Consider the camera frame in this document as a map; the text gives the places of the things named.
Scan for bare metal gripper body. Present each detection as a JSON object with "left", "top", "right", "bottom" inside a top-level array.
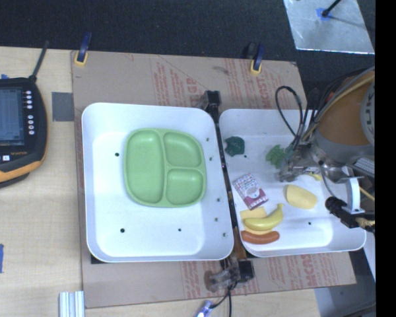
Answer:
[{"left": 287, "top": 141, "right": 350, "bottom": 184}]

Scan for light green toy lettuce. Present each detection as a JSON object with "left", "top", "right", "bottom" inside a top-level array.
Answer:
[{"left": 265, "top": 144, "right": 294, "bottom": 170}]

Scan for pink and white carton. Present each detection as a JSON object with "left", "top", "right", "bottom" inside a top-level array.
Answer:
[{"left": 232, "top": 172, "right": 269, "bottom": 211}]

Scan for yellow banana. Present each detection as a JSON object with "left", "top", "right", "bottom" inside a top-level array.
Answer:
[{"left": 244, "top": 203, "right": 285, "bottom": 232}]

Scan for dark green toy broccoli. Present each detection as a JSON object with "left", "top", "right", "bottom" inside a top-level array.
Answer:
[{"left": 224, "top": 135, "right": 246, "bottom": 157}]

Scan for thin black and white rod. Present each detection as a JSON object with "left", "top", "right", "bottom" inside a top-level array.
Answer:
[{"left": 213, "top": 109, "right": 242, "bottom": 258}]

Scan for white plastic tray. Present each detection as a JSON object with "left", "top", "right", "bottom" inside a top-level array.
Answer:
[
  {"left": 81, "top": 102, "right": 235, "bottom": 264},
  {"left": 218, "top": 108, "right": 368, "bottom": 259}
]

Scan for orange sausage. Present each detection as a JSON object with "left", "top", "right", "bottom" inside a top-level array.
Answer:
[{"left": 240, "top": 230, "right": 281, "bottom": 245}]

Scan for green divided plate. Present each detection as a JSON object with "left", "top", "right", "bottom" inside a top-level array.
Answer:
[{"left": 123, "top": 127, "right": 207, "bottom": 209}]

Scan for brown cardboard board red print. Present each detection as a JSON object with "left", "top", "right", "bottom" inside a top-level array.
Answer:
[{"left": 71, "top": 50, "right": 358, "bottom": 310}]

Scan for black cylinder on white bracket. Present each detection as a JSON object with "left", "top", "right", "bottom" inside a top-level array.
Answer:
[{"left": 325, "top": 175, "right": 368, "bottom": 229}]

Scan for black block with thin wires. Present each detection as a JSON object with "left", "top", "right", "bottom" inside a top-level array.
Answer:
[
  {"left": 236, "top": 258, "right": 255, "bottom": 282},
  {"left": 203, "top": 90, "right": 222, "bottom": 112}
]

